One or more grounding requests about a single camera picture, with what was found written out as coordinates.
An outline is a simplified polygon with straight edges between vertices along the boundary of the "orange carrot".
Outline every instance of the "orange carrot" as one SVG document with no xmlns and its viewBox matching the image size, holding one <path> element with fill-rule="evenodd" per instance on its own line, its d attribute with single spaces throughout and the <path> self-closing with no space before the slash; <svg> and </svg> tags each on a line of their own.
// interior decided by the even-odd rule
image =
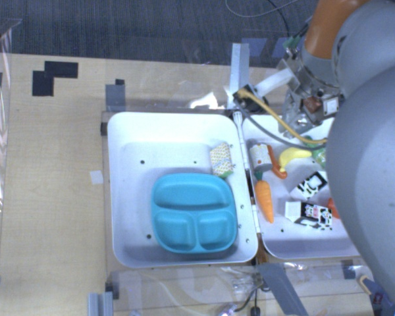
<svg viewBox="0 0 395 316">
<path fill-rule="evenodd" d="M 259 180 L 255 185 L 255 195 L 265 218 L 272 224 L 274 222 L 274 209 L 272 205 L 271 187 L 266 181 Z"/>
</svg>

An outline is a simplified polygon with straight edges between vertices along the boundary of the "yellow banana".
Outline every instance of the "yellow banana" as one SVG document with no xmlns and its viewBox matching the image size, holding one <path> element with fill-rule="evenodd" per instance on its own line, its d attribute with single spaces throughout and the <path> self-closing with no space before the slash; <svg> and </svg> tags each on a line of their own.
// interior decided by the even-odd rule
<svg viewBox="0 0 395 316">
<path fill-rule="evenodd" d="M 289 147 L 279 155 L 280 172 L 284 172 L 284 167 L 295 158 L 311 157 L 311 152 L 308 150 L 298 149 L 296 147 Z"/>
</svg>

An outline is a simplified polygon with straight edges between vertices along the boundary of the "wooden table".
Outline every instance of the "wooden table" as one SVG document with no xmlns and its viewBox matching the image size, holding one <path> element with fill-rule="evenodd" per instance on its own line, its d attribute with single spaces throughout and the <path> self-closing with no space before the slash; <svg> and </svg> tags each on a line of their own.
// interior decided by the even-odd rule
<svg viewBox="0 0 395 316">
<path fill-rule="evenodd" d="M 33 97 L 32 71 L 44 70 L 46 60 L 79 63 L 78 78 L 55 78 L 54 97 Z M 11 63 L 0 316 L 86 315 L 88 294 L 102 293 L 106 281 L 103 185 L 91 179 L 103 168 L 105 85 L 124 79 L 127 99 L 140 105 L 182 103 L 185 86 L 222 93 L 229 67 L 31 55 L 12 55 Z M 272 72 L 253 68 L 250 81 Z M 274 97 L 277 109 L 281 97 Z M 181 268 L 173 279 L 167 271 L 128 272 L 139 282 L 130 303 L 141 303 L 142 315 L 216 315 L 224 300 L 244 300 L 224 293 L 231 282 L 217 280 L 217 273 L 219 268 Z M 302 279 L 296 289 L 311 315 L 373 314 L 354 280 Z M 172 305 L 158 305 L 161 296 Z M 259 296 L 259 305 L 265 315 L 282 315 L 272 295 Z"/>
</svg>

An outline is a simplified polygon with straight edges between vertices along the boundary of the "white wire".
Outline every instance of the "white wire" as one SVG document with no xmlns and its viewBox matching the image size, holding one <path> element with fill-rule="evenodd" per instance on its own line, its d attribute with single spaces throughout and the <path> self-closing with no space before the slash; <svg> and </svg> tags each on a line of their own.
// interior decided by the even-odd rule
<svg viewBox="0 0 395 316">
<path fill-rule="evenodd" d="M 230 8 L 230 6 L 228 6 L 228 0 L 225 0 L 225 6 L 227 7 L 227 9 L 228 9 L 232 14 L 234 14 L 234 15 L 236 15 L 236 16 L 239 16 L 240 18 L 257 18 L 257 17 L 259 17 L 259 16 L 267 15 L 267 14 L 270 14 L 270 13 L 272 13 L 272 12 L 275 12 L 275 11 L 278 11 L 278 10 L 280 10 L 280 9 L 283 9 L 284 7 L 287 7 L 287 6 L 289 6 L 289 5 L 292 5 L 293 3 L 296 3 L 297 1 L 300 1 L 300 0 L 293 0 L 293 1 L 290 1 L 289 3 L 286 3 L 285 5 L 282 5 L 282 6 L 280 6 L 280 7 L 277 7 L 277 8 L 275 8 L 275 9 L 271 9 L 271 10 L 269 10 L 269 11 L 267 11 L 267 12 L 263 12 L 263 13 L 261 13 L 261 14 L 255 14 L 255 15 L 243 15 L 243 14 L 238 14 L 238 13 L 234 12 L 234 11 Z"/>
</svg>

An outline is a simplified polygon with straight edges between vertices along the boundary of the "blue plate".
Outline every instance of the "blue plate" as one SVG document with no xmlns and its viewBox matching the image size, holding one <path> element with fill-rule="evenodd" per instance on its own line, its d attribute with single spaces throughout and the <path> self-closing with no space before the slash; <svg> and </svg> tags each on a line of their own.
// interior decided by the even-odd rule
<svg viewBox="0 0 395 316">
<path fill-rule="evenodd" d="M 152 226 L 159 244 L 174 253 L 213 253 L 237 236 L 234 196 L 217 176 L 176 173 L 152 189 Z"/>
</svg>

